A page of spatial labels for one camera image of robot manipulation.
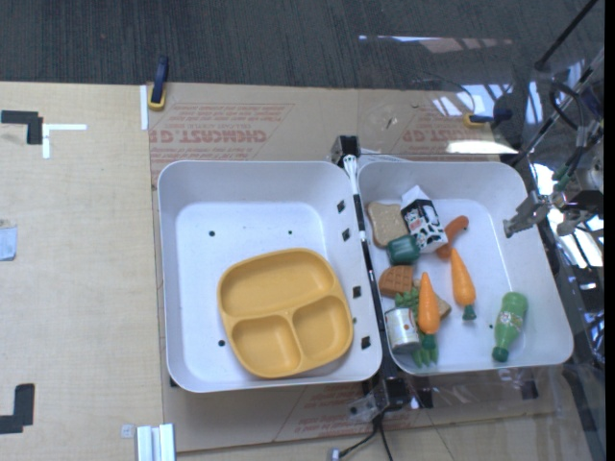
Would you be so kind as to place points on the white plastic tray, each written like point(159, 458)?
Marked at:
point(485, 267)
point(250, 209)

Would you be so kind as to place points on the green plastic bottle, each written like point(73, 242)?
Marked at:
point(510, 324)

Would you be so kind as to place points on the tan bread slice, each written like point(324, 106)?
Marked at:
point(444, 308)
point(384, 221)

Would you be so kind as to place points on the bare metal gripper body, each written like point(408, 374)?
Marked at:
point(588, 195)

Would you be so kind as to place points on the small white can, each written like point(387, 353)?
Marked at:
point(401, 329)

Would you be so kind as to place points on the yellow divided plate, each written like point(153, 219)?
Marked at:
point(283, 281)

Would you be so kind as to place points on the black and white milk carton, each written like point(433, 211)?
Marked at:
point(423, 219)

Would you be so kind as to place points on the thin black and white rod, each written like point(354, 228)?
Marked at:
point(358, 204)

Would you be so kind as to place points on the orange carrot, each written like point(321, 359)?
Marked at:
point(462, 281)
point(428, 305)

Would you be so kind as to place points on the brown waffle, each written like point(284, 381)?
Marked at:
point(396, 280)

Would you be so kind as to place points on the green leafy vegetable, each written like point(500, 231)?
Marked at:
point(407, 299)

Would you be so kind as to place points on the brown cardboard board red print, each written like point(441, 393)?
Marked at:
point(298, 123)

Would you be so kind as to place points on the orange sausage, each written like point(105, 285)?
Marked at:
point(455, 226)

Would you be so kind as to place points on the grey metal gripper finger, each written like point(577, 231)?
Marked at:
point(526, 214)
point(574, 221)

